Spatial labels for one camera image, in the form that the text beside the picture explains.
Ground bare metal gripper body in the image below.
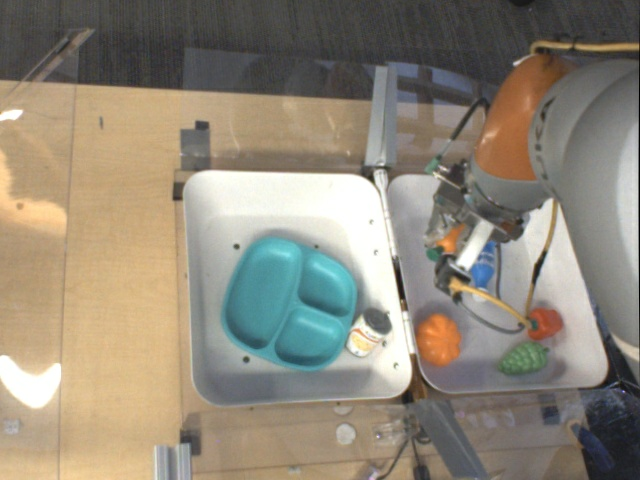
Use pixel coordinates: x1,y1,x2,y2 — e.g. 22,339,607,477
430,162,531,243

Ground orange carrot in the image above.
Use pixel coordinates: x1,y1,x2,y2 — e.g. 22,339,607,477
425,223,467,263

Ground blue and white bottle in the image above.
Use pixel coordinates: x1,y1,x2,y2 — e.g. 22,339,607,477
470,239,500,304

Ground orange pumpkin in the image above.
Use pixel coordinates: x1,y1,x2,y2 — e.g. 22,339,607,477
415,313,463,368

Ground white jar with grey lid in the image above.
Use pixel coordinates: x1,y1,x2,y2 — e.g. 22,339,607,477
345,307,394,359

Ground white plastic tray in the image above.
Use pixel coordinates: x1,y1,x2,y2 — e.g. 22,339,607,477
181,169,414,409
387,173,611,396

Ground red pepper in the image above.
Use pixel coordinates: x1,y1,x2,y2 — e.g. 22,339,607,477
526,307,565,342

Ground green grapes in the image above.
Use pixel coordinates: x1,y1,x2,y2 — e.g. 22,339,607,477
497,341,551,377

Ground blue divided plate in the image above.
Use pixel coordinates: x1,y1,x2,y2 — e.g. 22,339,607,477
220,236,360,373

